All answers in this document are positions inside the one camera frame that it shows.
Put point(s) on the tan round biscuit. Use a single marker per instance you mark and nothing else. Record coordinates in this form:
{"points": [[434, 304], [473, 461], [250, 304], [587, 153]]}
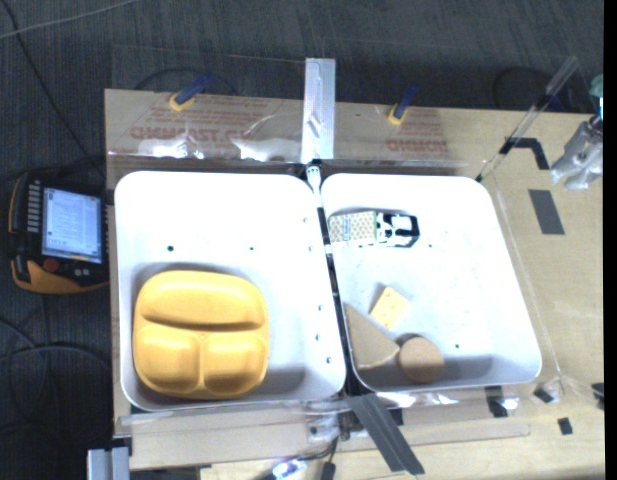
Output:
{"points": [[421, 360]]}

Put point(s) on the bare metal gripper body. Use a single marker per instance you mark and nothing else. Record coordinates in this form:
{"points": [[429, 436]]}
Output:
{"points": [[598, 120]]}

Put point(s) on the yellow cheese wedge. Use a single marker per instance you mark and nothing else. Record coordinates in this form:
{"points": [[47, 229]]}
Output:
{"points": [[389, 308]]}

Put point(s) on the white plastic tray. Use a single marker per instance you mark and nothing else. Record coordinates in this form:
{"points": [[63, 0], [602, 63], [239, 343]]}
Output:
{"points": [[213, 218], [463, 293]]}

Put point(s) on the yellow black and white carton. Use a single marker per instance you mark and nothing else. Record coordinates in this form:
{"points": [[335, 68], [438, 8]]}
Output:
{"points": [[355, 227]]}

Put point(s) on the yellow divided plate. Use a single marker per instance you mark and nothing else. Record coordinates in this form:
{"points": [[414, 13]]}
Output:
{"points": [[198, 338]]}

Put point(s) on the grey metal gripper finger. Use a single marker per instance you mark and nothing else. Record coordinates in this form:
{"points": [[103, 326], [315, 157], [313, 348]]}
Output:
{"points": [[570, 155], [590, 168]]}

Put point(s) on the brown cardboard board red print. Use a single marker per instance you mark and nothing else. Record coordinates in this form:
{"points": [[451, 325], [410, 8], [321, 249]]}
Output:
{"points": [[563, 288]]}

